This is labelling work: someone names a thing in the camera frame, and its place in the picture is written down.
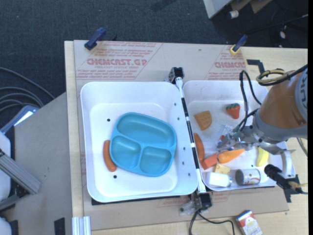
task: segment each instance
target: small box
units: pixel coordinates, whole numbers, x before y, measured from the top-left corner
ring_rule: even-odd
[[[243,235],[263,234],[252,211],[243,212],[242,214],[236,217],[236,221]]]

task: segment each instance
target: toy bread slice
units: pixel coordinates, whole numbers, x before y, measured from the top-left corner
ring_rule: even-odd
[[[212,115],[210,111],[200,112],[195,114],[194,117],[202,131],[209,128],[212,123]]]

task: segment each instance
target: orange block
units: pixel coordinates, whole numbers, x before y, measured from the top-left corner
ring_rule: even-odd
[[[206,159],[201,163],[201,165],[202,165],[203,169],[206,170],[206,169],[208,169],[208,168],[210,168],[210,167],[216,165],[217,162],[218,162],[218,161],[217,161],[217,152],[216,152],[216,153],[214,153],[213,155],[211,155],[210,157],[206,158]]]

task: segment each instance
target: blue divided plate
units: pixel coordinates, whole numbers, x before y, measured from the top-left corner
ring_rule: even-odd
[[[177,138],[168,123],[139,113],[126,113],[117,120],[110,142],[110,156],[120,168],[158,177],[174,159]]]

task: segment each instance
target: white tray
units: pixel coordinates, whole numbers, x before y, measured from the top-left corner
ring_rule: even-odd
[[[268,90],[264,86],[260,86],[256,81],[252,81],[254,93],[259,99],[263,101],[268,93]],[[248,81],[244,81],[244,90],[248,101],[248,111],[251,112],[260,107],[260,105],[254,100]],[[205,151],[205,158],[217,152],[217,142],[222,135],[225,125],[237,126],[245,116],[244,100],[240,89],[240,81],[188,81],[183,86],[183,92],[185,101],[187,104],[188,114],[190,118],[191,127],[193,133],[198,133]],[[233,119],[228,113],[226,113],[226,106],[232,103],[240,104],[240,117],[239,119]],[[212,124],[209,128],[202,131],[194,115],[209,110],[212,115]],[[246,125],[252,124],[252,118],[247,120]],[[278,146],[282,149],[286,149],[286,143],[281,142]],[[212,185],[206,185],[211,190],[223,191],[241,188],[258,188],[258,187],[271,187],[275,186],[276,182],[270,179],[264,173],[264,167],[267,164],[272,164],[282,169],[282,158],[280,155],[269,155],[268,162],[263,166],[257,167],[258,151],[257,148],[243,152],[239,157],[223,165],[231,169],[229,176],[232,178],[232,184],[229,187],[216,187]],[[261,181],[257,185],[239,186],[235,180],[235,171],[237,169],[251,169],[256,168],[260,171]],[[205,183],[206,173],[213,171],[214,167],[204,170],[201,166],[202,180]]]
[[[98,202],[188,195],[198,185],[189,133],[179,91],[168,82],[90,82],[81,89],[87,187]],[[110,172],[102,148],[117,119],[125,113],[146,114],[169,123],[177,135],[170,169],[148,177],[117,168]]]

